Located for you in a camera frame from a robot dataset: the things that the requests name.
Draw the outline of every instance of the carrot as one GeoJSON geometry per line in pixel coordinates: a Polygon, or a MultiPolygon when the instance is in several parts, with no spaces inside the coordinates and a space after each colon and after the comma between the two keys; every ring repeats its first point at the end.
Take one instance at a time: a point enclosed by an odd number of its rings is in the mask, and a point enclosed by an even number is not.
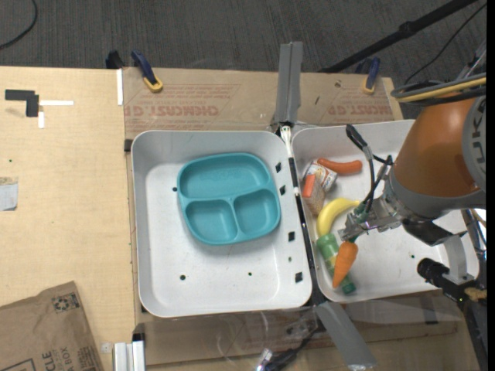
{"type": "Polygon", "coordinates": [[[357,245],[354,242],[345,241],[340,245],[339,253],[335,259],[333,271],[333,288],[337,288],[340,282],[347,276],[357,256],[357,245]]]}
{"type": "Polygon", "coordinates": [[[358,159],[349,162],[335,162],[329,161],[325,158],[319,158],[317,162],[320,165],[325,166],[325,168],[333,170],[339,175],[350,175],[352,173],[358,173],[363,168],[363,162],[358,159]]]}

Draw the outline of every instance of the dark floor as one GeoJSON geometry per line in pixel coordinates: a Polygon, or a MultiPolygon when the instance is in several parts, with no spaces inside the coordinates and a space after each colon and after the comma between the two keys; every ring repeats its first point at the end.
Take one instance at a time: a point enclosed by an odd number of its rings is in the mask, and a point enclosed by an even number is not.
{"type": "MultiPolygon", "coordinates": [[[[140,49],[157,67],[277,71],[280,44],[302,41],[302,70],[315,72],[452,0],[35,1],[37,23],[0,49],[0,65],[104,68],[109,51],[131,64],[131,50],[140,49]]],[[[375,53],[381,74],[403,84],[485,3],[477,0],[375,53]]],[[[0,0],[0,45],[21,33],[33,13],[30,0],[0,0]]],[[[482,9],[412,82],[454,79],[485,39],[482,9]]],[[[406,118],[417,114],[409,106],[403,111],[406,118]]]]}

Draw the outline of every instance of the bottle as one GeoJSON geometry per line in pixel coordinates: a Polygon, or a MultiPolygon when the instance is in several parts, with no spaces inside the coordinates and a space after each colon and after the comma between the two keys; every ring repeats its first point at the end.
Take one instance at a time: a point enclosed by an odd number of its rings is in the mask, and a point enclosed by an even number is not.
{"type": "MultiPolygon", "coordinates": [[[[333,278],[335,259],[339,253],[339,244],[335,235],[333,233],[322,235],[316,241],[316,246],[325,260],[326,269],[329,271],[330,277],[333,278]]],[[[356,290],[356,285],[350,280],[349,274],[340,283],[340,288],[342,288],[344,294],[350,294],[356,290]]]]}

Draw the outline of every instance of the yellow banana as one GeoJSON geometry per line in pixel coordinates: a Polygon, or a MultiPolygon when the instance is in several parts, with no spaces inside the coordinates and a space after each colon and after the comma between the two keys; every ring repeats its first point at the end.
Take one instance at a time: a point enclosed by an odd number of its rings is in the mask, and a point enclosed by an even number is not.
{"type": "Polygon", "coordinates": [[[347,198],[335,198],[328,202],[319,212],[316,219],[316,232],[318,237],[325,235],[332,229],[332,224],[335,218],[342,212],[356,207],[360,204],[360,201],[347,199],[347,198]]]}

